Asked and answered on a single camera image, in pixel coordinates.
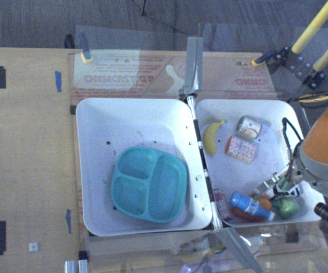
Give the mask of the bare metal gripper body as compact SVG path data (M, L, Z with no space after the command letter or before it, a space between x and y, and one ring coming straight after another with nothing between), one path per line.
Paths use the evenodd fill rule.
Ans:
M291 164L288 164L280 172L274 172L271 180L275 183L275 186L278 185L283 190L288 190L298 185L302 192L300 188L300 182L303 181L302 172L296 170Z

